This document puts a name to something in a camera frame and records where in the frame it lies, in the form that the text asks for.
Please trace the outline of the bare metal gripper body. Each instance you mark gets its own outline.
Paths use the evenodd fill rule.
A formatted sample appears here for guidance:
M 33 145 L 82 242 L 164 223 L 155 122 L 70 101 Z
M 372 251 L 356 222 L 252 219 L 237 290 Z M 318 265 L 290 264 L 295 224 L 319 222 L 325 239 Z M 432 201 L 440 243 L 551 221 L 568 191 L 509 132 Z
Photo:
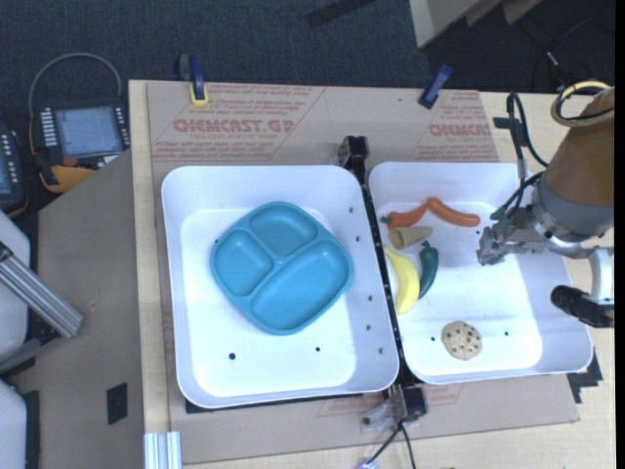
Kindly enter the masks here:
M 512 216 L 504 212 L 493 225 L 493 257 L 548 250 L 567 258 L 588 258 L 592 249 L 582 245 L 588 238 L 565 227 L 544 208 L 525 206 Z

